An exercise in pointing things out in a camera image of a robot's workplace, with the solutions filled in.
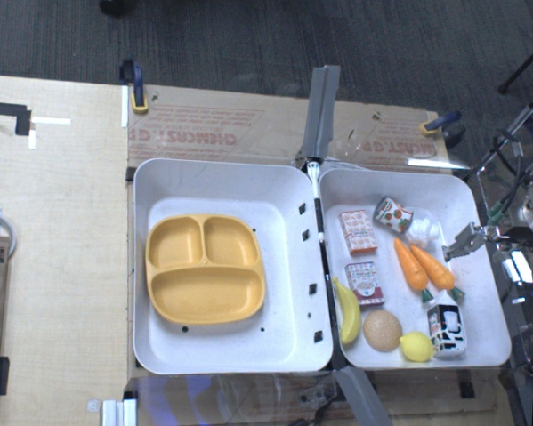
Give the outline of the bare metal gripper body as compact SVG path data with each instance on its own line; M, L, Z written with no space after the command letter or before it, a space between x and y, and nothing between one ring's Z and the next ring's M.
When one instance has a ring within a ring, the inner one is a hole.
M513 194L503 196L488 210L487 228L493 242L533 250L533 198L518 204Z

